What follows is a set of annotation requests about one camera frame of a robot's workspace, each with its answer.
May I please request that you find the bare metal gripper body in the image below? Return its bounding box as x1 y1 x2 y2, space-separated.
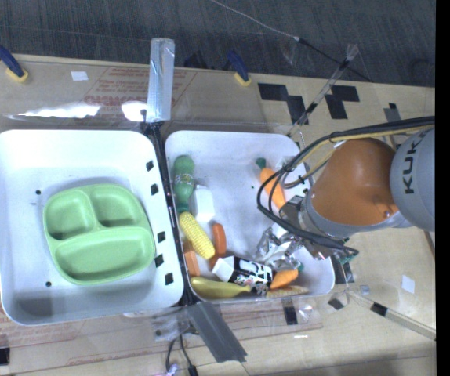
279 195 347 259

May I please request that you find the small orange carrot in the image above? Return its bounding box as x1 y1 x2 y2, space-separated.
269 268 300 291

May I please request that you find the orange sausage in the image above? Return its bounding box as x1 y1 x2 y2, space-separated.
211 222 228 259

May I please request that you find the orange carrot with green top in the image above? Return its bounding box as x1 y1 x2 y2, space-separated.
255 157 288 211

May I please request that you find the white cube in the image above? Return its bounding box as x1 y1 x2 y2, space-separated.
212 256 235 283

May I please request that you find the yellow banana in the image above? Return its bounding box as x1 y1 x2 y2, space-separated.
190 275 252 300

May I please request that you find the yellow corn cob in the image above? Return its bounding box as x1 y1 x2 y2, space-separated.
178 211 216 261

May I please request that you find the orange block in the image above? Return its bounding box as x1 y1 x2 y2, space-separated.
183 240 201 278

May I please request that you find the white plastic tray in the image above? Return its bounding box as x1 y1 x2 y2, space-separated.
0 128 185 327
164 130 336 304

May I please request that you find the green plastic bottle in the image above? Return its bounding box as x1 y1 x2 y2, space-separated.
172 154 196 215

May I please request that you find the green divided plate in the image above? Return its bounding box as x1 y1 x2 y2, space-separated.
42 183 157 287

